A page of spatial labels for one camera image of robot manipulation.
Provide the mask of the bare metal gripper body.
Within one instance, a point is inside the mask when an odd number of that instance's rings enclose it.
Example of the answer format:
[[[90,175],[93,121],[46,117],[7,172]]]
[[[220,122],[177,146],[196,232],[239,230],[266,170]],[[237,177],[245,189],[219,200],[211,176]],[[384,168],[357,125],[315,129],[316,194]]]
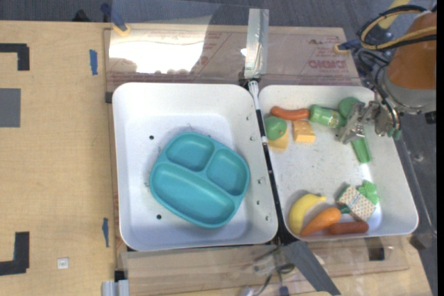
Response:
[[[363,123],[372,124],[375,133],[380,136],[398,137],[400,135],[400,115],[387,103],[370,101],[361,115]]]

